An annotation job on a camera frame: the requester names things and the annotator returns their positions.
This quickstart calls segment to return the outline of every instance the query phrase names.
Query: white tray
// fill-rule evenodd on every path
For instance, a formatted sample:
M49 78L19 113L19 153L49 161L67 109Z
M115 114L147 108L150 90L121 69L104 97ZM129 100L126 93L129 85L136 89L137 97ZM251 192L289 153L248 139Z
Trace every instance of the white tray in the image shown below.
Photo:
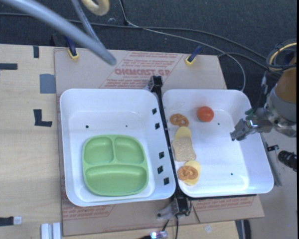
M181 190L190 197L217 197L269 192L274 180L259 134L243 141L232 141L230 132L245 111L251 108L245 94L236 90L169 90L163 96L166 119L180 113L189 120L196 161L201 164L200 178L195 186L179 180ZM201 122L197 108L214 110L211 122ZM177 125L168 125L173 141ZM176 170L185 162L175 161Z
M71 89L61 95L60 110L65 189L73 204L95 206L159 200L174 193L171 159L157 99L151 92ZM82 169L83 144L92 136L104 134L129 135L142 144L149 166L149 183L142 192L107 197L93 194L86 187Z

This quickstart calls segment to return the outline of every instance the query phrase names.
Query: cable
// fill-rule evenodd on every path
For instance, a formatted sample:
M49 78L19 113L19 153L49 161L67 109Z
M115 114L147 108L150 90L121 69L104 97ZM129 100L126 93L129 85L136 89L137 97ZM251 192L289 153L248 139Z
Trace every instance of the cable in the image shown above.
M185 216L189 216L190 215L190 212L191 212L191 210L192 210L192 208L193 208L193 205L192 205L192 202L191 202L191 200L189 200L189 210L188 210L188 212L187 213L185 213Z
M90 49L110 65L116 64L115 57L102 47L97 41L86 35L76 26L62 18L52 10L35 0L0 0L20 11L30 14L34 18L50 25L54 29L70 37L81 46Z
M262 84L261 84L261 91L259 94L259 97L255 103L255 105L252 107L253 111L255 112L258 107L260 106L260 102L262 101L262 98L266 96L267 94L267 84L266 84L266 76L267 76L268 71L264 72L263 75L263 80L262 80Z
M167 222L165 223L164 227L162 228L162 231L165 231L166 227L167 227L167 224L169 222L169 219L167 220Z
M176 217L176 233L175 233L175 239L177 239L177 237L178 237L178 215L176 214L175 217Z
M32 17L31 15L29 14L24 14L24 13L13 13L13 12L0 12L0 16L23 16L23 17ZM72 23L82 23L80 22L79 20L74 20L74 19L66 19L67 21L69 22L72 22ZM130 26L128 25L111 25L111 24L102 24L102 23L95 23L95 22L90 22L91 25L95 25L95 26L104 26L104 27L113 27L113 28L125 28L125 29L133 29L133 30L143 30L143 28L147 28L147 29L162 29L162 30L175 30L175 31L186 31L186 32L196 32L196 33L202 33L202 34L206 34L206 35L210 35L210 36L214 36L214 37L217 37L217 38L220 38L220 39L223 39L225 41L228 41L229 43L232 43L232 44L235 44L237 46L240 46L241 48L244 48L248 51L250 51L251 53L263 58L263 59L266 59L266 57L264 57L263 55L249 49L248 47L244 46L244 45L241 45L235 41L232 41L230 39L227 39L225 37L222 37L220 35L216 35L216 34L213 34L213 33L210 33L210 32L205 32L205 31L201 31L201 30L196 30L196 29L190 29L190 28L177 28L177 27L156 27L156 26L140 26L140 27L137 27L137 26L133 26L132 23L130 23L128 20L127 20L128 24L130 24ZM218 57L222 57L224 55L237 55L237 56L240 56L240 57L244 57L252 62L254 62L255 64L259 65L260 67L264 68L264 69L267 69L266 66L262 65L261 63L259 63L258 61L246 56L246 55L243 55L243 54L240 54L240 53L235 53L235 52L225 52L225 53L222 53L220 55L218 55Z
M297 46L297 39L287 40L285 42L276 45L276 47L269 53L269 55L266 58L266 64L268 68L271 71L286 71L286 70L291 70L296 68L297 67L296 64L277 65L273 63L273 61L275 61L276 57L278 56L278 54L280 54L280 52L293 46Z
M90 25L89 20L87 19L84 11L82 10L79 1L78 0L71 0L71 2L73 4L73 7L76 11L76 14L80 18L80 21L81 21L85 31L87 32L87 34L89 36L91 36L94 40L96 40L101 46L104 47L104 45L101 43L101 41L97 37L96 33L94 32L92 26Z
M126 17L126 13L125 13L125 8L123 6L123 0L119 0L120 1L120 5L121 5L121 9L122 9L122 12L123 12L123 15L124 15L124 19L126 22L128 22L129 24L131 24L132 26L136 27L136 28L139 28L139 26L135 25L135 24L132 24L130 23L128 20L127 20L127 17ZM206 43L203 43L203 42L199 42L199 41L196 41L196 40L193 40L193 39L189 39L189 38L186 38L186 37L183 37L183 36L179 36L179 35L174 35L174 34L168 34L168 33L164 33L164 32L159 32L159 31L155 31L153 29L149 29L149 28L142 28L146 31L151 31L151 32L154 32L154 33L159 33L159 34L163 34L163 35L168 35L168 36L172 36L172 37L176 37L176 38L180 38L180 39L183 39L183 40L187 40L187 41L192 41L192 42L196 42L196 43L199 43L199 44L202 44L204 46L207 46L207 47L210 47L212 49L215 49L221 53L225 53L224 51L214 47L214 46L211 46L211 45L208 45ZM237 59L235 59L234 57L232 57L231 55L228 55L228 57L232 58L238 65L239 67L241 68L241 71L243 73L243 87L241 88L241 92L243 92L245 90L245 85L246 85L246 74L245 74L245 71L244 71L244 68L242 67L242 65L238 62Z

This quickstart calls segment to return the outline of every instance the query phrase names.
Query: toy tomato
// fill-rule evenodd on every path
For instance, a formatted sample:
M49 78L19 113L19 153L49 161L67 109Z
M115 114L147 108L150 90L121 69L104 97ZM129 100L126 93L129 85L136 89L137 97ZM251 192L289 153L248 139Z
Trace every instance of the toy tomato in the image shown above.
M203 122L210 122L214 118L214 111L208 106L199 107L197 117Z

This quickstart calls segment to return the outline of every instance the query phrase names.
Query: gray tube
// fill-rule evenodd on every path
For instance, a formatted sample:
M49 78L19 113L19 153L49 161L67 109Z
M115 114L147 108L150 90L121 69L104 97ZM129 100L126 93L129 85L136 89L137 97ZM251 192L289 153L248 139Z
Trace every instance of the gray tube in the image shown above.
M52 28L58 30L64 35L70 37L73 41L87 48L102 58L110 65L116 64L115 57L109 53L103 45L92 39L76 26L72 25L66 19L56 14L47 7L41 5L35 0L0 0L1 2L15 7L32 17L50 25Z
M87 19L83 9L80 6L80 2L78 0L71 0L73 7L76 11L76 14L78 15L78 17L80 18L81 23L83 24L83 27L86 31L86 33L91 36L94 40L96 40L97 42L100 43L100 45L103 46L103 44L101 43L101 41L99 40L99 38L97 37L96 33L94 32L91 24L89 23L89 20Z

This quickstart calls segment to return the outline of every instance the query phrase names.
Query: metal bracket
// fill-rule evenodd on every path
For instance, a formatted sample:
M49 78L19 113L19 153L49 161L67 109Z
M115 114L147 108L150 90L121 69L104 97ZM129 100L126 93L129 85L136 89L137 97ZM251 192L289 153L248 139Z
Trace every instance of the metal bracket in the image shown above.
M177 199L174 198L165 208L156 211L157 220L168 220L170 217L175 216L179 212Z
M61 224L59 222L41 224L40 239L61 239Z
M273 150L279 150L279 146L273 145L273 146L267 147L267 151L273 151Z

